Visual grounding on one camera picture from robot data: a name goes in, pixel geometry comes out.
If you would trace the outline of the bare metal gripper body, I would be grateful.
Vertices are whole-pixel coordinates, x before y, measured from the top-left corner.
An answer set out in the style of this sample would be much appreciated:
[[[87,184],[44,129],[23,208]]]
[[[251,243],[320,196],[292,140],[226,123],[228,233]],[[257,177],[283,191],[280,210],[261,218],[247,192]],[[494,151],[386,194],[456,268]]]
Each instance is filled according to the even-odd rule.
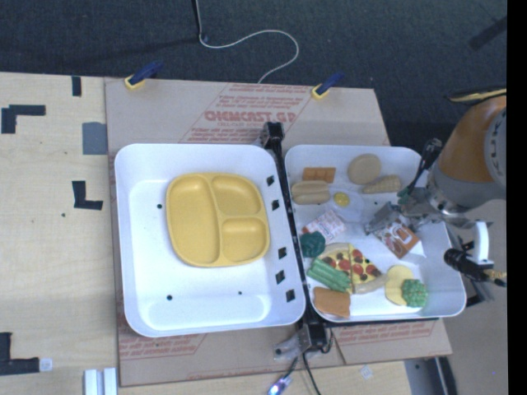
[[[465,215],[468,209],[452,202],[437,189],[406,187],[398,193],[398,205],[406,219],[428,216],[431,219],[429,224],[444,222],[457,228],[474,226],[474,220]]]

